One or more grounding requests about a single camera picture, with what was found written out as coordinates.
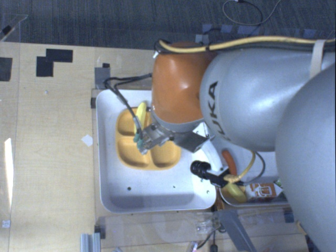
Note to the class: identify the orange and white carton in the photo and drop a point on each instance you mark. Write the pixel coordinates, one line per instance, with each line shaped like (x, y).
(262, 191)

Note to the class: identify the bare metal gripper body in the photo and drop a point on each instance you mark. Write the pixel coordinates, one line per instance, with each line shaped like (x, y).
(157, 135)

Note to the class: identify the yellow banana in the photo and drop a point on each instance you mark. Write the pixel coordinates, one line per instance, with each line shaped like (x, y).
(142, 111)

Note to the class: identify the orange sausage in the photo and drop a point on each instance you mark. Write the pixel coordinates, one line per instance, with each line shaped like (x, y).
(230, 161)

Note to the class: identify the yellow toy fruit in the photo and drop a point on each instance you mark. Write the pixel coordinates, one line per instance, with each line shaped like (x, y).
(236, 191)

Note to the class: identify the orange divided plate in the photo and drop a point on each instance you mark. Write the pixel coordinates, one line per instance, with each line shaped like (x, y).
(131, 153)

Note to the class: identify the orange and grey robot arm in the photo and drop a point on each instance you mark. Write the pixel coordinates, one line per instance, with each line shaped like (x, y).
(236, 101)

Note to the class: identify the black cylinder on white bracket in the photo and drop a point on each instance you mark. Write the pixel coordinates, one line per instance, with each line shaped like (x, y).
(200, 168)

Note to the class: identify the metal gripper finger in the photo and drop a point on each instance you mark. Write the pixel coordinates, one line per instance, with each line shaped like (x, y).
(145, 149)

